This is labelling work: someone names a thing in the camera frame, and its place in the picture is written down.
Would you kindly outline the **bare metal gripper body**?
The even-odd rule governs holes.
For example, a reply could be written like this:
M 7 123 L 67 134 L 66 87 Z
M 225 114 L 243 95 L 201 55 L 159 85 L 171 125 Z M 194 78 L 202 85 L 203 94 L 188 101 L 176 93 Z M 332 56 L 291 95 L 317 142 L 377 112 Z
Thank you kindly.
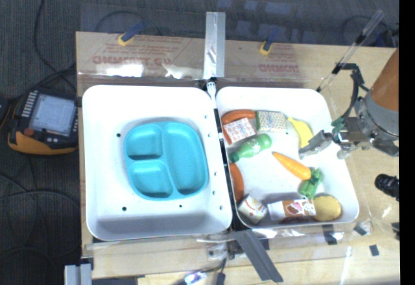
M 339 117 L 331 123 L 333 142 L 343 151 L 358 148 L 367 150 L 372 147 L 371 132 L 373 126 L 360 117 Z

